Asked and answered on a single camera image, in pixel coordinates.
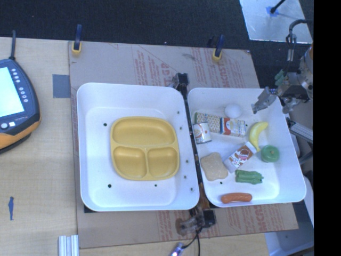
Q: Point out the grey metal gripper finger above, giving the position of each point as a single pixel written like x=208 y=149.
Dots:
x=264 y=99
x=287 y=106

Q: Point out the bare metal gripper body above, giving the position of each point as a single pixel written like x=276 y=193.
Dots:
x=296 y=90

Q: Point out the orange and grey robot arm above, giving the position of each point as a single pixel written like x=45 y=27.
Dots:
x=311 y=52

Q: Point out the white egg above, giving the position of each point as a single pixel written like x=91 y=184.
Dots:
x=233 y=111

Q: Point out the yellow banana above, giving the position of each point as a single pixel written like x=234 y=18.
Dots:
x=256 y=135

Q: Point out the orange and white carton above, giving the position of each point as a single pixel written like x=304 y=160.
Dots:
x=233 y=127

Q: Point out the green apple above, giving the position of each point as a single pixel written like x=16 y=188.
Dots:
x=269 y=154

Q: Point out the green and orange patterned carton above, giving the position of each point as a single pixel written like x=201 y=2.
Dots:
x=211 y=121

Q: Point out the white bottle with brown label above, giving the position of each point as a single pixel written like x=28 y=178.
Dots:
x=239 y=156

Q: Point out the white plastic tray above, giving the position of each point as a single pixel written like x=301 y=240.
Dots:
x=287 y=169
x=96 y=148

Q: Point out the small white and orange can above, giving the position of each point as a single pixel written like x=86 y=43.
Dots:
x=202 y=133

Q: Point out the green beans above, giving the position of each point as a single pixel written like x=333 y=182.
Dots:
x=247 y=177

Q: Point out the thin black and white rod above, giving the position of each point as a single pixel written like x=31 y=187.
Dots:
x=193 y=145

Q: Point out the tan bread slice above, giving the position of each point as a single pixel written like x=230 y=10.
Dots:
x=213 y=167

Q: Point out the orange sausage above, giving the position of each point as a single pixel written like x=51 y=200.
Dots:
x=236 y=198

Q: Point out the yellow divided plate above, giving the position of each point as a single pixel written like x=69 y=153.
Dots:
x=145 y=132

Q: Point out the brown cardboard board, red print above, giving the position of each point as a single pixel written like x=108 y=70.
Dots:
x=112 y=63

